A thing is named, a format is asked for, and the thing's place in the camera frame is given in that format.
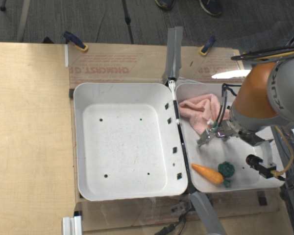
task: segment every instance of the black connector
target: black connector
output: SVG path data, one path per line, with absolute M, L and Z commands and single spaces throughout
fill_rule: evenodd
M 169 226 L 164 227 L 161 231 L 155 233 L 155 235 L 166 235 L 172 232 L 173 230 L 175 230 L 175 226 L 173 224 L 170 224 Z

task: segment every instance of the pink cloth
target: pink cloth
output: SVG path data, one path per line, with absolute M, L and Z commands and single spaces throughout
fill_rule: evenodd
M 193 97 L 179 103 L 180 115 L 190 119 L 192 128 L 202 134 L 206 128 L 211 128 L 207 123 L 210 119 L 214 122 L 220 110 L 217 96 L 205 94 Z M 223 119 L 229 119 L 229 110 L 226 109 Z

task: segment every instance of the toy carrot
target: toy carrot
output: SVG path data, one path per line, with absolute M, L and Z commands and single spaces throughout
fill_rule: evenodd
M 216 170 L 213 170 L 212 168 L 208 168 L 198 164 L 192 164 L 192 168 L 200 175 L 216 185 L 224 183 L 226 187 L 230 186 L 230 181 L 224 180 L 222 174 Z

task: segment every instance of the orange carrot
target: orange carrot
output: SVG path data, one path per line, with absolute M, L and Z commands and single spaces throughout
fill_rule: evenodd
M 192 164 L 192 168 L 214 184 L 221 184 L 224 182 L 222 174 L 216 170 L 198 164 Z

